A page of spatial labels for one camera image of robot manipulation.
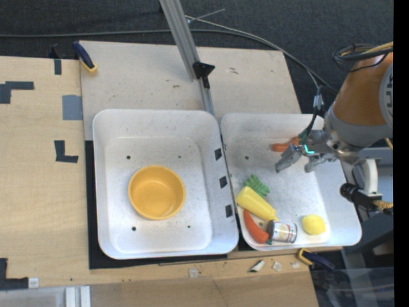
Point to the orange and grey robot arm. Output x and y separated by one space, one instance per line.
358 101

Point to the small white can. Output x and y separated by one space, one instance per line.
283 232

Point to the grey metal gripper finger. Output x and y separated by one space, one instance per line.
289 158
316 163

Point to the pale wooden board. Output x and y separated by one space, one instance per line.
143 78

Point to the yellow lemon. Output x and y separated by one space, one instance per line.
313 224

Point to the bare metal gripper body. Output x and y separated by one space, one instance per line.
322 144

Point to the black cylinder on white bracket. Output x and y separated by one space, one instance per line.
358 195

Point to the yellow bowl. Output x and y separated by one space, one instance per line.
156 192

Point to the orange carrot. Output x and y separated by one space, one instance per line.
254 229

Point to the yellow squeeze bottle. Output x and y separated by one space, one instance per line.
254 202

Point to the white plastic tray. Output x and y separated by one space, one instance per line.
294 190
159 130

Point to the green toy vegetable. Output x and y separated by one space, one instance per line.
258 185

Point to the orange sausage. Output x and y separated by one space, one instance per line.
281 147

